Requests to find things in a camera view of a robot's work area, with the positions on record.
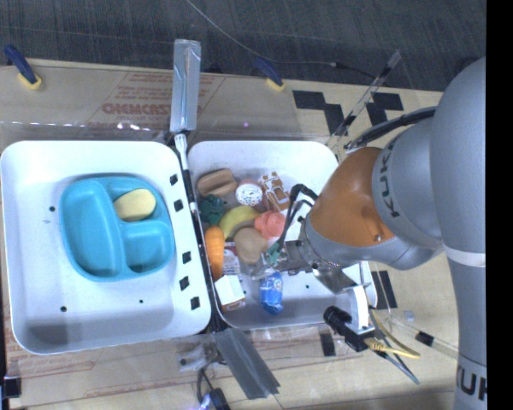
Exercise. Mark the green broccoli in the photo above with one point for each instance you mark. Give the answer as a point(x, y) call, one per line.
point(211, 208)

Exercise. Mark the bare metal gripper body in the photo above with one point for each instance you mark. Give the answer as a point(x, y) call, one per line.
point(294, 255)

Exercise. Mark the red and white small carton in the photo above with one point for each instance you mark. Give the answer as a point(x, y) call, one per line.
point(231, 259)

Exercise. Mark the orange carrot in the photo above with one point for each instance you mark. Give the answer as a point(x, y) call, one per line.
point(215, 250)

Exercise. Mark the white and orange carton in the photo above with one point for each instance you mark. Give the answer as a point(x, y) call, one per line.
point(230, 292)

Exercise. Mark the clear plastic bottle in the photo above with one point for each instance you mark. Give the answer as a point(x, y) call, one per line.
point(263, 267)

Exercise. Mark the white plastic tray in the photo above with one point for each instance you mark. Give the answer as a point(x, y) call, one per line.
point(38, 229)
point(299, 165)

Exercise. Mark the blue packet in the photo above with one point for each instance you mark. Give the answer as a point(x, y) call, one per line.
point(271, 294)

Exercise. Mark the brown gingerbread biscuit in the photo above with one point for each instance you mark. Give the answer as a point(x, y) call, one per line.
point(277, 191)

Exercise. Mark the yellow oval toy food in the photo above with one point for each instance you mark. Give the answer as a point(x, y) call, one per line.
point(134, 204)

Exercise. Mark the brown cardboard board, red print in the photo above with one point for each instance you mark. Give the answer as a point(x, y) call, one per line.
point(111, 96)

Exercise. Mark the pink toy shrimp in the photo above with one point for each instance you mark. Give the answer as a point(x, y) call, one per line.
point(270, 224)

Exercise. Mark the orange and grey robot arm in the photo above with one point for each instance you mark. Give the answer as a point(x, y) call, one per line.
point(414, 195)

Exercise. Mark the brown hot dog bun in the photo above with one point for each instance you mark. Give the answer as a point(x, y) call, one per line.
point(217, 182)

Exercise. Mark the brown toy potato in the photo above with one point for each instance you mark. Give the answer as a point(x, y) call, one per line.
point(249, 245)

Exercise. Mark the black cylinder on white bracket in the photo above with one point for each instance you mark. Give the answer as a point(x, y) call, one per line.
point(341, 320)

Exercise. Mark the blue divided plate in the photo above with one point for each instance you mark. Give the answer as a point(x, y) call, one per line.
point(90, 233)

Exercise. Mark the yellow banana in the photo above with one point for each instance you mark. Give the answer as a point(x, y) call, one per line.
point(235, 220)

